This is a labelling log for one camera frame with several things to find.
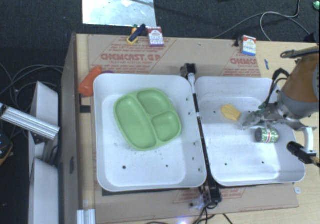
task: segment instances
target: red and white box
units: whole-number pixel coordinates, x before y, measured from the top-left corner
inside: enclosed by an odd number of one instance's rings
[[[150,47],[163,47],[165,46],[164,36],[161,27],[148,28],[148,38]]]
[[[244,35],[242,38],[242,53],[249,56],[256,56],[256,39],[251,36]]]

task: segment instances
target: dark floor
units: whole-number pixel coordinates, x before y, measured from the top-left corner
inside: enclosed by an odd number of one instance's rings
[[[301,0],[300,13],[295,21],[308,32],[317,32],[319,40],[319,11],[313,2]],[[213,38],[242,20],[268,11],[292,16],[298,0],[154,0],[158,26],[165,37]],[[295,23],[279,16],[268,15],[264,28],[273,41],[302,42],[307,33]],[[82,0],[0,0],[0,64],[11,76],[30,65],[63,66],[72,32],[87,34],[128,35],[129,28],[82,24]],[[260,18],[244,22],[219,37],[237,39],[243,34],[265,41]],[[10,84],[0,68],[0,92]],[[58,84],[54,72],[28,77]],[[28,106],[32,93],[20,96]],[[0,102],[12,104],[9,91],[0,94]],[[6,133],[11,126],[5,125]],[[0,223],[28,222],[28,141],[22,134],[12,139],[13,156],[0,166]]]

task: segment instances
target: white tray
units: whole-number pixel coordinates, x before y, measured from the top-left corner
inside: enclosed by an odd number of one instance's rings
[[[120,97],[142,89],[162,90],[182,123],[178,138],[159,148],[129,146],[114,117]],[[102,74],[94,81],[97,178],[107,191],[182,189],[201,186],[207,177],[193,93],[189,82],[172,75]]]
[[[223,186],[246,186],[298,182],[305,166],[287,150],[296,142],[293,130],[282,124],[277,143],[255,142],[257,127],[243,130],[241,124],[269,94],[272,80],[244,77],[201,77],[196,81],[202,127],[213,178]],[[270,102],[275,102],[273,93]],[[234,105],[241,111],[238,122],[226,119],[221,107]]]

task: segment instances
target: can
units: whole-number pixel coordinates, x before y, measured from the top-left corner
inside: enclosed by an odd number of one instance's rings
[[[255,141],[259,143],[276,143],[279,134],[276,129],[258,128],[254,133]]]

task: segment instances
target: green plate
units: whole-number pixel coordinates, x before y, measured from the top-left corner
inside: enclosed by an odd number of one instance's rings
[[[156,149],[179,136],[182,124],[168,96],[150,88],[119,98],[113,108],[115,120],[131,147]]]

